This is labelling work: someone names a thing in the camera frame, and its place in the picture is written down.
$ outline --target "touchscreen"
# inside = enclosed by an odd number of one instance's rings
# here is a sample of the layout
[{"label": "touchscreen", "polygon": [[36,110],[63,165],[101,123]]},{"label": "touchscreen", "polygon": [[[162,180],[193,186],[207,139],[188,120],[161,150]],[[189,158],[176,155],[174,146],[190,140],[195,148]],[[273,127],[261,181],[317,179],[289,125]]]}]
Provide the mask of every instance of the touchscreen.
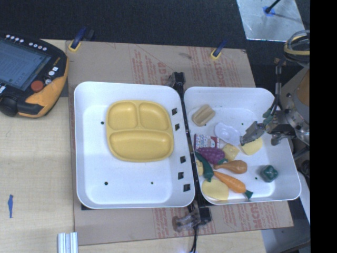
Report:
[{"label": "touchscreen", "polygon": [[0,82],[26,90],[51,56],[0,38]]}]

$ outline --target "black cable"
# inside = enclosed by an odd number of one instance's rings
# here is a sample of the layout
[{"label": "black cable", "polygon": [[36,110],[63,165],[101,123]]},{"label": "black cable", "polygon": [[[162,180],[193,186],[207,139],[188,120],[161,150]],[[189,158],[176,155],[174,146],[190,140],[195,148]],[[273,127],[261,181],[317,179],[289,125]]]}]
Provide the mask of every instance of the black cable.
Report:
[{"label": "black cable", "polygon": [[[279,62],[277,63],[276,66],[276,85],[278,86],[280,84],[280,80],[281,80],[281,68],[282,68],[282,64],[285,61],[285,57],[283,57],[282,59],[279,60]],[[275,97],[274,97],[274,101],[272,103],[272,105],[270,106],[269,110],[271,111],[270,115],[273,116],[276,112],[277,106],[279,104],[279,100],[280,100],[280,87],[275,88]]]},{"label": "black cable", "polygon": [[308,65],[310,62],[310,31],[303,30],[292,35],[283,47],[287,60]]},{"label": "black cable", "polygon": [[193,245],[192,245],[192,248],[190,250],[190,253],[196,252],[196,240],[197,240],[198,234],[199,234],[199,224],[195,225],[193,227],[193,229],[194,229],[194,238],[193,238]]},{"label": "black cable", "polygon": [[193,212],[195,210],[194,203],[192,202],[187,208],[188,208],[190,213]]}]

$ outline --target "yellow plate compartment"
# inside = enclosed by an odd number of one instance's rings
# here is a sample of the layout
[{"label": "yellow plate compartment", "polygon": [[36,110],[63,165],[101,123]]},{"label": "yellow plate compartment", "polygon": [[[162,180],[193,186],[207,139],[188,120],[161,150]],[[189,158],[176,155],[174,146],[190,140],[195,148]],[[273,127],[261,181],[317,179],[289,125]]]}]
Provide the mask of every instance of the yellow plate compartment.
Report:
[{"label": "yellow plate compartment", "polygon": [[120,160],[160,161],[174,147],[171,119],[158,103],[123,100],[111,104],[106,114],[109,149]]}]

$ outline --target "cardboard sheet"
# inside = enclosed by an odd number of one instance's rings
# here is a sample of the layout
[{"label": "cardboard sheet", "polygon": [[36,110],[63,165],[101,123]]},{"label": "cardboard sheet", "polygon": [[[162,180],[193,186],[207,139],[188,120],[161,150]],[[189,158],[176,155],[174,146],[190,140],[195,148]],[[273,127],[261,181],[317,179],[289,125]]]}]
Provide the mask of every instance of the cardboard sheet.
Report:
[{"label": "cardboard sheet", "polygon": [[[187,208],[103,209],[83,207],[76,193],[74,90],[84,81],[164,85],[173,72],[184,72],[185,88],[192,86],[255,87],[245,50],[223,49],[217,60],[212,48],[123,43],[82,42],[70,58],[70,108],[75,231],[78,244],[192,236],[176,232],[172,218],[184,217]],[[200,235],[293,226],[288,203],[260,202],[210,206],[212,221]]]}]

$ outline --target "toy carrot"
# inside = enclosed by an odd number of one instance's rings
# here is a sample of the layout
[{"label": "toy carrot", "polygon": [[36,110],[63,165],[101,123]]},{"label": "toy carrot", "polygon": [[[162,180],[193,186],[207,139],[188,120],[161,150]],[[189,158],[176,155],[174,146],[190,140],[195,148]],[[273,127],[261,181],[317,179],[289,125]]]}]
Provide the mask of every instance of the toy carrot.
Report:
[{"label": "toy carrot", "polygon": [[225,183],[235,193],[244,193],[248,199],[251,198],[253,193],[246,190],[246,185],[237,178],[218,171],[213,171],[213,173],[215,177],[217,177],[221,182]]}]

